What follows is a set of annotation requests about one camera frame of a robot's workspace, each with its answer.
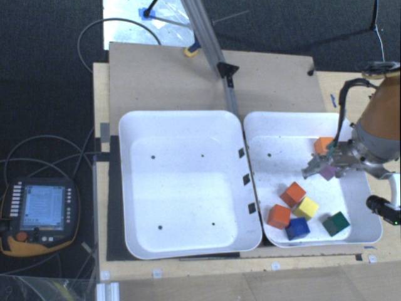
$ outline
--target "red button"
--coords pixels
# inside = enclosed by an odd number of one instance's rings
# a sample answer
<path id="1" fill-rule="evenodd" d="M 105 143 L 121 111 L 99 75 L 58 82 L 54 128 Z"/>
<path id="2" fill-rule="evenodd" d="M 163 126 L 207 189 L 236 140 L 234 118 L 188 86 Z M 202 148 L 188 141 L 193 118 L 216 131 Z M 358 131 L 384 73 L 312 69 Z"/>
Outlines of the red button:
<path id="1" fill-rule="evenodd" d="M 18 242 L 25 242 L 28 239 L 28 234 L 26 234 L 26 232 L 18 232 L 17 235 L 15 236 L 15 239 Z"/>

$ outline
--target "black bracket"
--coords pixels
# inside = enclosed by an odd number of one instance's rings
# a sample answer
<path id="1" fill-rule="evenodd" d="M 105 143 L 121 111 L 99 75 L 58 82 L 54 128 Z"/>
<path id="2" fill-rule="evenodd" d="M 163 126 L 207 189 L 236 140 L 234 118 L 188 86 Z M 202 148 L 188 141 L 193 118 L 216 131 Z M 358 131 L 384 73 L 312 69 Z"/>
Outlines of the black bracket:
<path id="1" fill-rule="evenodd" d="M 230 65 L 228 63 L 219 62 L 217 64 L 217 69 L 219 70 L 221 78 L 227 80 L 227 85 L 229 88 L 234 88 L 234 82 L 232 76 L 238 71 L 239 67 Z"/>

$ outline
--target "yellow cube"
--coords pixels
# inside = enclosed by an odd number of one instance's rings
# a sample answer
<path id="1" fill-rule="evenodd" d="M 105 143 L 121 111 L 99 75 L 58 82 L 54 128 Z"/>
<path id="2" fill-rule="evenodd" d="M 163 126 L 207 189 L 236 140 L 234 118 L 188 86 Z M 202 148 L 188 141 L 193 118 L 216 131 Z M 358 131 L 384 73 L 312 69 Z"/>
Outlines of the yellow cube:
<path id="1" fill-rule="evenodd" d="M 299 218 L 304 217 L 309 221 L 313 215 L 315 215 L 318 210 L 319 205 L 317 205 L 310 198 L 303 198 L 299 205 L 294 209 L 293 214 Z"/>

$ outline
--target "black floor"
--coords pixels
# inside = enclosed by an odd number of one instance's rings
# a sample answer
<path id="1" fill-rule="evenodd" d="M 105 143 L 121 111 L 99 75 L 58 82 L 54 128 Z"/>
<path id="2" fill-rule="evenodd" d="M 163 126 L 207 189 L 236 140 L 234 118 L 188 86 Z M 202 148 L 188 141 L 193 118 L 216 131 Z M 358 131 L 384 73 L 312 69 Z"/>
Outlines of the black floor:
<path id="1" fill-rule="evenodd" d="M 209 16 L 249 13 L 216 24 L 222 48 L 309 55 L 318 70 L 358 71 L 380 61 L 375 32 L 369 30 L 374 0 L 204 0 Z M 380 0 L 378 28 L 388 61 L 400 61 L 401 0 Z M 102 0 L 0 0 L 0 159 L 27 137 L 52 134 L 82 147 L 93 127 L 91 75 L 79 61 L 76 40 L 90 22 L 102 18 Z M 102 27 L 82 41 L 87 62 L 106 61 Z M 93 151 L 93 139 L 87 151 Z M 62 141 L 24 144 L 13 157 L 57 161 L 78 151 Z M 60 165 L 69 175 L 76 161 Z M 11 162 L 8 177 L 27 175 L 39 164 Z M 46 172 L 57 176 L 56 172 Z M 88 278 L 93 268 L 82 247 L 93 237 L 92 175 L 82 164 L 76 178 L 83 217 L 73 246 L 18 275 Z M 4 192 L 5 182 L 0 181 Z M 0 255 L 0 273 L 32 265 L 41 258 Z"/>

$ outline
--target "white tray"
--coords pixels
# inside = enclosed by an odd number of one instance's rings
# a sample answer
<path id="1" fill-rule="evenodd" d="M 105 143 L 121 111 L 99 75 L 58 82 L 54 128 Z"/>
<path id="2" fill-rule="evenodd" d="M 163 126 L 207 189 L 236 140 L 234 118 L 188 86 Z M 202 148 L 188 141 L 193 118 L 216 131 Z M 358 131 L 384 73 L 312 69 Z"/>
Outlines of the white tray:
<path id="1" fill-rule="evenodd" d="M 263 230 L 275 245 L 373 243 L 380 239 L 380 219 L 365 204 L 371 192 L 364 172 L 350 171 L 345 177 L 330 181 L 319 174 L 303 179 L 301 169 L 312 158 L 313 143 L 318 137 L 334 137 L 337 124 L 338 114 L 253 112 L 246 116 L 244 130 Z M 348 140 L 351 131 L 349 123 L 344 121 L 340 140 Z M 319 208 L 308 221 L 311 233 L 302 239 L 289 241 L 285 230 L 267 225 L 266 220 L 275 204 L 286 206 L 279 196 L 293 181 L 306 191 L 307 197 L 319 204 Z M 350 226 L 331 237 L 322 221 L 339 211 Z"/>
<path id="2" fill-rule="evenodd" d="M 134 256 L 169 258 L 258 246 L 262 229 L 236 116 L 130 112 L 119 129 L 125 241 Z"/>

